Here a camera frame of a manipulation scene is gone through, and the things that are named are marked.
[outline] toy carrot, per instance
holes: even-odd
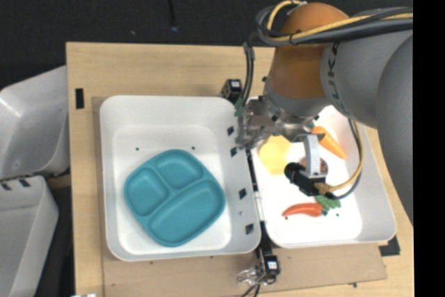
[[[282,216],[290,216],[292,214],[307,214],[308,216],[321,216],[323,213],[323,206],[320,203],[298,203],[285,211]]]
[[[312,133],[325,134],[325,136],[320,140],[320,145],[323,146],[325,149],[328,149],[341,159],[346,159],[346,153],[343,151],[340,144],[334,139],[334,137],[325,127],[315,126],[312,128]]]

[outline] white tray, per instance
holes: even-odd
[[[68,136],[66,66],[0,91],[0,178],[66,171]]]
[[[58,220],[42,176],[0,186],[0,296],[33,297]]]
[[[137,261],[254,250],[261,232],[244,151],[234,156],[234,106],[219,97],[116,96],[99,112],[104,172],[106,242],[119,259]],[[234,128],[232,134],[227,129]],[[155,242],[124,201],[125,180],[139,165],[170,149],[198,158],[225,192],[220,218],[188,243],[169,248]],[[240,199],[239,192],[245,189]],[[246,234],[246,226],[253,230]]]
[[[346,151],[348,158],[340,159],[320,146],[321,157],[329,171],[326,182],[331,185],[346,181],[358,163],[357,145],[348,120],[333,106],[324,109],[317,125],[328,129]],[[364,243],[390,240],[396,232],[396,221],[389,204],[369,140],[360,127],[364,144],[364,167],[360,182],[353,193],[341,200],[341,208],[330,210],[326,216],[311,217],[296,214],[285,219],[282,212],[291,205],[315,202],[314,198],[301,193],[286,176],[270,175],[258,157],[258,149],[252,151],[261,205],[269,237],[283,248],[326,246],[339,243]],[[302,143],[293,143],[286,160],[300,162],[305,157]],[[336,191],[342,194],[344,188]]]

